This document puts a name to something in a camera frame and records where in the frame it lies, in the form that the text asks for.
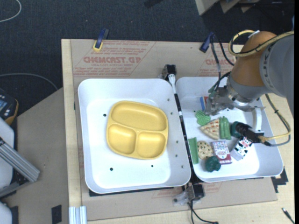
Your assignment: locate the black and white cow-print carton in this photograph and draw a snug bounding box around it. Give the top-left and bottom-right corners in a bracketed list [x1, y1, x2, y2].
[230, 136, 254, 161]

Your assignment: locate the brown cardboard board, red print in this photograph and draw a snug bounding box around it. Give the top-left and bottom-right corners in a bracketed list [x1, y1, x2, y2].
[70, 39, 278, 221]

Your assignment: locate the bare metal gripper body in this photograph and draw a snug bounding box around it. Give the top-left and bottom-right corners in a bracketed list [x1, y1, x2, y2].
[207, 87, 266, 113]

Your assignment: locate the dark green round toy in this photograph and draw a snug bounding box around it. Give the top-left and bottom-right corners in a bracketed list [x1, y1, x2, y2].
[230, 121, 241, 139]

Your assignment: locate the toy pizza slice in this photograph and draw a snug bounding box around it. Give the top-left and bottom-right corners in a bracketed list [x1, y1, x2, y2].
[199, 118, 221, 140]

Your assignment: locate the black block with thin wires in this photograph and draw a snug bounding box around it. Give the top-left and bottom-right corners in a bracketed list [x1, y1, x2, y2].
[184, 183, 206, 203]
[163, 64, 177, 79]

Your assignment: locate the green ridged toy vegetable slice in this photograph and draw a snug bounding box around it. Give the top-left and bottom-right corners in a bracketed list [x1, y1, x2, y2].
[195, 109, 211, 126]

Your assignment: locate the thin black and white rod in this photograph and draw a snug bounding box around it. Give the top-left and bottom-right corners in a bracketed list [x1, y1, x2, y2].
[168, 74, 195, 187]

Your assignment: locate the blue and red packet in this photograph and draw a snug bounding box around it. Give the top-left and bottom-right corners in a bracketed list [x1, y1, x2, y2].
[199, 96, 210, 111]

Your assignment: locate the white plastic tray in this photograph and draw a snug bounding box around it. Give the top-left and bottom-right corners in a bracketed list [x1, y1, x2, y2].
[175, 77, 284, 183]
[77, 78, 192, 194]

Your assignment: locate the black cylinder on white bracket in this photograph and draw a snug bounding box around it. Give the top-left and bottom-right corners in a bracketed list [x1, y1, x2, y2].
[235, 106, 265, 144]

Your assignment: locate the tan chocolate chip biscuit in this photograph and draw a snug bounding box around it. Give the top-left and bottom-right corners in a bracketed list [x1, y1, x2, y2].
[197, 140, 214, 161]

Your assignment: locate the red and white carton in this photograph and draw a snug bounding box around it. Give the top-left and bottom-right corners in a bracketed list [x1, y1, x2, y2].
[210, 140, 233, 165]

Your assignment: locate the green toy bean bundle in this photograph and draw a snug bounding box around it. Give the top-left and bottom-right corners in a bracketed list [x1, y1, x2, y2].
[218, 116, 232, 140]

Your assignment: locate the green toy celery stick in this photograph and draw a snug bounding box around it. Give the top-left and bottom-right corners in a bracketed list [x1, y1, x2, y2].
[188, 137, 199, 165]

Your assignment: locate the yellow divided plate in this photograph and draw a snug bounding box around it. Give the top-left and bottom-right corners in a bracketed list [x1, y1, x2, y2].
[106, 100, 169, 161]

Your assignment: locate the dark green toy broccoli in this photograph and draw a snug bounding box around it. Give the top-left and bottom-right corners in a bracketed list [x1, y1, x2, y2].
[205, 155, 221, 173]

